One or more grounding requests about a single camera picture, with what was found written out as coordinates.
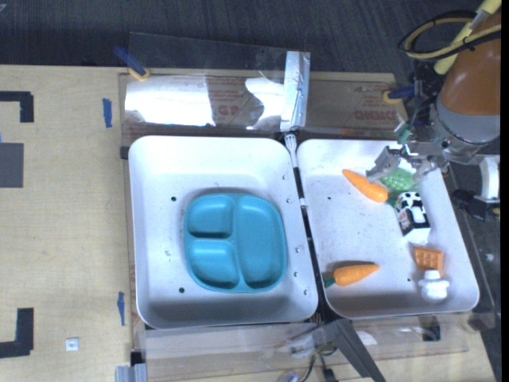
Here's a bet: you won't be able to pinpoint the white plastic tray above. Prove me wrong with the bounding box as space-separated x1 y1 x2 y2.
127 134 320 330
296 138 480 320

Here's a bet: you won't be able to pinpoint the black and white milk carton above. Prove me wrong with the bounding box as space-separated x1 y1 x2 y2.
394 190 432 238

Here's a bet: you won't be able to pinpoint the blue divided plate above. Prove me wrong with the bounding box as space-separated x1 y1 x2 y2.
182 192 289 294

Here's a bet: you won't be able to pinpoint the orange carrot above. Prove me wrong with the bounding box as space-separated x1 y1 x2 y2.
322 263 381 288
341 168 390 204

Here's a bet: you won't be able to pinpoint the brown cardboard board, red print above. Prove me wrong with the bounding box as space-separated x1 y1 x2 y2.
118 68 495 375

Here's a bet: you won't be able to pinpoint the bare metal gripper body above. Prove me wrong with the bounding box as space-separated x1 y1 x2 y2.
404 123 493 166

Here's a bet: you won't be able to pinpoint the green grapes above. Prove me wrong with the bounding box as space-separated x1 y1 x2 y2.
379 168 418 194

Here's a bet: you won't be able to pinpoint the black cylinder on white bracket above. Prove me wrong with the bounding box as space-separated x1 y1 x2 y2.
451 155 502 222

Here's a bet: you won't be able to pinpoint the orange waffle biscuit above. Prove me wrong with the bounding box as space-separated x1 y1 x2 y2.
412 245 445 274

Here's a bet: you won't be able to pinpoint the small white bottle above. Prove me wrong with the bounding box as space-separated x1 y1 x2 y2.
417 268 452 304

